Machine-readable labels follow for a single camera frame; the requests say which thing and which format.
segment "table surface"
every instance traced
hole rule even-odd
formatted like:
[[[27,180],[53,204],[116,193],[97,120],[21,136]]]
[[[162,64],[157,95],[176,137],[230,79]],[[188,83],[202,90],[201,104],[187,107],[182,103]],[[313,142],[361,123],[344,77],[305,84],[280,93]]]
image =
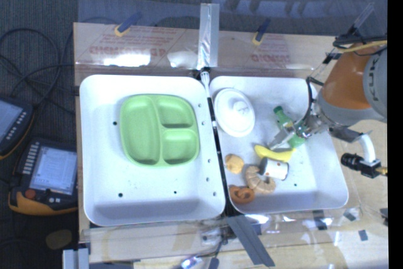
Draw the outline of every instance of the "table surface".
[[[75,24],[74,26],[74,48],[75,57],[82,57],[82,54],[95,42],[105,26],[99,24]],[[242,37],[250,38],[248,33],[234,32],[234,42],[229,42],[231,32],[225,33],[225,48],[233,50],[236,41]],[[287,46],[288,54],[298,57],[298,64],[307,61],[308,65],[317,67],[324,58],[324,52],[331,47],[333,37],[305,36],[305,35],[281,35],[282,42]],[[114,74],[124,69],[116,67],[104,67],[101,72]],[[97,66],[76,65],[75,82],[79,86],[81,81],[88,75],[99,73]],[[90,229],[89,221],[83,211],[82,202],[82,158],[81,158],[81,121],[79,98],[76,100],[77,111],[77,152],[79,156],[79,230],[83,241],[91,240],[90,262],[123,261],[133,258],[141,258],[141,261],[134,262],[134,268],[176,268],[181,261],[186,259],[186,254],[191,254],[194,246],[200,246],[195,242],[193,227],[189,225],[190,241],[184,237],[186,234],[179,234],[184,226],[170,227],[166,237],[173,241],[172,254],[159,254],[158,258],[153,256],[141,257],[141,255],[152,254],[150,249],[152,243],[147,232],[162,232],[159,226],[147,228],[130,227],[123,233],[121,228]],[[380,122],[365,120],[357,123],[352,129],[360,132],[371,132],[375,152],[382,161],[382,166],[387,167],[387,125]],[[357,143],[347,144],[340,140],[333,139],[336,152],[341,156],[344,152],[361,152]],[[378,176],[369,179],[358,172],[343,168],[343,173],[348,179],[349,191],[355,200],[360,215],[357,220],[343,222],[342,225],[331,225],[327,230],[318,231],[311,229],[307,222],[302,221],[303,229],[291,230],[291,232],[271,232],[262,237],[269,255],[272,257],[277,268],[388,268],[389,267],[389,230],[380,209],[388,207],[387,177]],[[196,266],[208,268],[209,258],[202,258],[203,261]],[[220,269],[224,268],[263,268],[263,265],[254,266],[238,239],[230,241],[222,246],[218,254]]]

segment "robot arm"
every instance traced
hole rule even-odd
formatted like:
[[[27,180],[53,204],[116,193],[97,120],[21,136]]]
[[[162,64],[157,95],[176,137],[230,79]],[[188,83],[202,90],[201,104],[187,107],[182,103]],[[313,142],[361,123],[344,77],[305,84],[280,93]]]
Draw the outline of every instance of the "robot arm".
[[[286,141],[296,147],[310,136],[328,131],[333,137],[346,142],[358,141],[363,148],[363,157],[344,154],[341,158],[343,165],[371,178],[387,175],[387,170],[375,157],[369,134],[349,129],[362,120],[387,122],[385,43],[378,40],[370,44],[355,43],[342,50],[307,114],[291,127],[283,127],[269,148],[275,149]]]

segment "green plate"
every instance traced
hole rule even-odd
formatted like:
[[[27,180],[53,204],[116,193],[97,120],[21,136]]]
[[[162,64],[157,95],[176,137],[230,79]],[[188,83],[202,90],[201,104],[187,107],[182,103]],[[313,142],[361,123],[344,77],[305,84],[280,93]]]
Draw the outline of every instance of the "green plate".
[[[126,99],[120,136],[129,160],[144,166],[189,163],[200,150],[195,112],[179,96],[138,94]]]

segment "yellow banana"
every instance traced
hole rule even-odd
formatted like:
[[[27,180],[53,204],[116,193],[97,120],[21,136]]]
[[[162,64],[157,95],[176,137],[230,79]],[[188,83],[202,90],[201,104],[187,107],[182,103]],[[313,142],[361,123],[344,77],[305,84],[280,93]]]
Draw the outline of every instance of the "yellow banana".
[[[295,148],[280,152],[280,151],[271,151],[270,149],[261,145],[255,145],[254,151],[256,152],[256,154],[259,156],[260,159],[267,157],[277,161],[288,162],[291,158],[292,153],[295,151]]]

